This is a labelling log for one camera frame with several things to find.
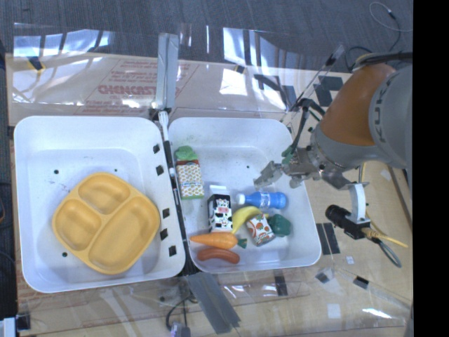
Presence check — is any light green broccoli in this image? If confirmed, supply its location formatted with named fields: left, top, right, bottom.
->
left=174, top=145, right=199, bottom=162

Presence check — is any red fruit print carton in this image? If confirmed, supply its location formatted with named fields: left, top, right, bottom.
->
left=245, top=213, right=276, bottom=248

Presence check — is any white plastic tray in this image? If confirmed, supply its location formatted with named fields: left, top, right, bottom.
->
left=13, top=114, right=187, bottom=294
left=167, top=117, right=323, bottom=275

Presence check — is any orange print juice carton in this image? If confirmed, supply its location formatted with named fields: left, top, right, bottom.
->
left=175, top=159, right=206, bottom=201

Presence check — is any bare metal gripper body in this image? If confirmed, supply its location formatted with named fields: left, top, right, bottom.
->
left=281, top=146, right=338, bottom=189

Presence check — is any dark green broccoli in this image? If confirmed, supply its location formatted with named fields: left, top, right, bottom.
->
left=267, top=213, right=293, bottom=239

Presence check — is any black cylinder on white bracket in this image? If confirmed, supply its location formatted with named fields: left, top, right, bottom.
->
left=324, top=182, right=373, bottom=240

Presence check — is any brown cardboard board red print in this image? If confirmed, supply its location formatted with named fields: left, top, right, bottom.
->
left=5, top=51, right=414, bottom=337

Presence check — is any yellow divided plate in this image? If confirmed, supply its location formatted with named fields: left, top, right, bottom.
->
left=51, top=171, right=162, bottom=276

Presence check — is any blue bottle with white cap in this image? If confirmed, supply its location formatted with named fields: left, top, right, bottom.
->
left=235, top=190, right=289, bottom=211

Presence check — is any orange carrot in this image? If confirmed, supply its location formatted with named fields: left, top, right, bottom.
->
left=189, top=231, right=248, bottom=251

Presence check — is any yellow banana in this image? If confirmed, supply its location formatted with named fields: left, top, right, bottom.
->
left=230, top=205, right=269, bottom=236

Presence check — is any red sausage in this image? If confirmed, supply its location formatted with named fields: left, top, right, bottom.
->
left=196, top=246, right=241, bottom=265

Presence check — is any thin black and white rod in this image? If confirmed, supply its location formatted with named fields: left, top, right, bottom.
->
left=158, top=110, right=191, bottom=277

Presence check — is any cow print milk carton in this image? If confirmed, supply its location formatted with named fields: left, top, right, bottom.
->
left=206, top=184, right=234, bottom=234

